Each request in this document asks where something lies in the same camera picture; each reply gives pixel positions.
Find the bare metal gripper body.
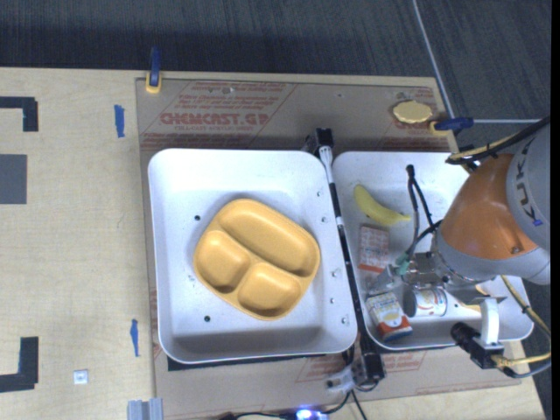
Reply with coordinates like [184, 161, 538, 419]
[401, 251, 449, 286]

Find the orange and white packet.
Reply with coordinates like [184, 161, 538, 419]
[358, 224, 391, 275]

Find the white can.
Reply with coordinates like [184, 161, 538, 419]
[402, 286, 449, 319]

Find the white and orange carton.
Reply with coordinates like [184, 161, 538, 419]
[364, 290, 414, 343]

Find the yellow banana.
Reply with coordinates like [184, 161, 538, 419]
[353, 184, 413, 228]

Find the thin black and white rod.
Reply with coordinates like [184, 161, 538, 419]
[319, 144, 374, 354]

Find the white plastic tray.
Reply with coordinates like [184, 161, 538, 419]
[147, 147, 359, 365]
[331, 150, 536, 352]

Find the yellow divided plate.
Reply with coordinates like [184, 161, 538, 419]
[192, 198, 322, 322]

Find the brown cardboard board, red print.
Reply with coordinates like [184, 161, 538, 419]
[134, 76, 522, 405]

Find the black cylinder on white bracket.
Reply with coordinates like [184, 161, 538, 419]
[450, 297, 507, 370]

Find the black block with thin wires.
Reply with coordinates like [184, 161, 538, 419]
[301, 128, 336, 155]
[349, 351, 387, 387]

